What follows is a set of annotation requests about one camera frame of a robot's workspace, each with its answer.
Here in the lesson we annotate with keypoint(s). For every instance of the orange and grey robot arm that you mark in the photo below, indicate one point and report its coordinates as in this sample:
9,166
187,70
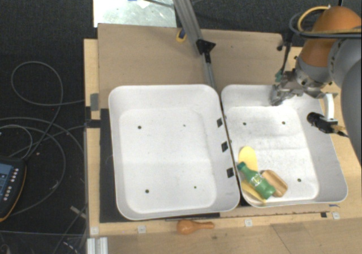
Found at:
346,57

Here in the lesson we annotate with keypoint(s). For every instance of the yellow banana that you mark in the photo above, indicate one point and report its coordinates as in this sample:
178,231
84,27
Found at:
247,156

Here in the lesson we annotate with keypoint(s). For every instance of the tan toy chicken drumstick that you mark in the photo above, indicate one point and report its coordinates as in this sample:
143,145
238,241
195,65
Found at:
188,226

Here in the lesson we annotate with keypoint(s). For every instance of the black cylinder on white bracket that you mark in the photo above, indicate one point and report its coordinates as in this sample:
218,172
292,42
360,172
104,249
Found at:
319,121

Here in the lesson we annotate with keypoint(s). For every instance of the brown cardboard board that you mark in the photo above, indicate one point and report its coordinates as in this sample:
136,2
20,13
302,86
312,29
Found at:
147,57

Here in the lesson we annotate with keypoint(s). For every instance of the thin black rod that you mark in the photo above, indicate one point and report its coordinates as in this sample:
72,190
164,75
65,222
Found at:
228,131

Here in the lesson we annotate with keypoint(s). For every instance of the brown hot dog bun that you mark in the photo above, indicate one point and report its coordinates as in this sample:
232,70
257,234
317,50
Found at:
278,183

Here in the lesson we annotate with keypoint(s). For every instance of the white plastic tray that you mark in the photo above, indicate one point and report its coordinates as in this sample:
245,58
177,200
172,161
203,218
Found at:
169,148
285,145

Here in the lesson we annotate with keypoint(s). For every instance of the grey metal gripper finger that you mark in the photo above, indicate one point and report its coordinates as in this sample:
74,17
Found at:
281,98
274,98

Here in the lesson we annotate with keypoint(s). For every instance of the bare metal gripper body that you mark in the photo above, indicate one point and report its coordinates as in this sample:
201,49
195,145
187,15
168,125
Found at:
294,84

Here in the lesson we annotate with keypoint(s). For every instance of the green plastic bottle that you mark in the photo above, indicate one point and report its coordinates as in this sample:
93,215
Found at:
258,180

